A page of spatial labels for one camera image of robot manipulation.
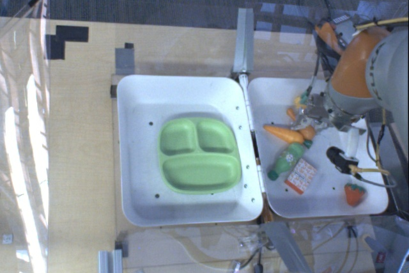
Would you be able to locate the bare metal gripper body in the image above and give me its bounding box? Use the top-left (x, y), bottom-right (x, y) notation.
top-left (305, 93), bottom-right (342, 132)

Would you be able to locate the small orange carrot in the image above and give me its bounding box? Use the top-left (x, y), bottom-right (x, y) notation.
top-left (286, 107), bottom-right (317, 141)

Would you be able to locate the large orange carrot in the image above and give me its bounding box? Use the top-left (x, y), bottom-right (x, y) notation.
top-left (262, 124), bottom-right (305, 144)

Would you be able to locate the green plastic bottle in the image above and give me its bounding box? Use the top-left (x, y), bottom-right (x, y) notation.
top-left (266, 139), bottom-right (314, 182)

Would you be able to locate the thin black and white rod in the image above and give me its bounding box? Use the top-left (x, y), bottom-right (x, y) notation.
top-left (238, 73), bottom-right (266, 194)

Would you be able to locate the orange and white carton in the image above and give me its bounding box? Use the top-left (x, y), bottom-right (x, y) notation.
top-left (284, 157), bottom-right (318, 196)

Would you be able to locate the white plastic tray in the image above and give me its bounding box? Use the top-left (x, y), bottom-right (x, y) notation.
top-left (247, 77), bottom-right (390, 219)
top-left (116, 74), bottom-right (265, 228)

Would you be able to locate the red strawberry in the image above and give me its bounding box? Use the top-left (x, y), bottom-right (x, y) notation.
top-left (343, 182), bottom-right (367, 207)

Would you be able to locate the green divided plate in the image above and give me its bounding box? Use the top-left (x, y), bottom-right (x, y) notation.
top-left (157, 117), bottom-right (242, 194)

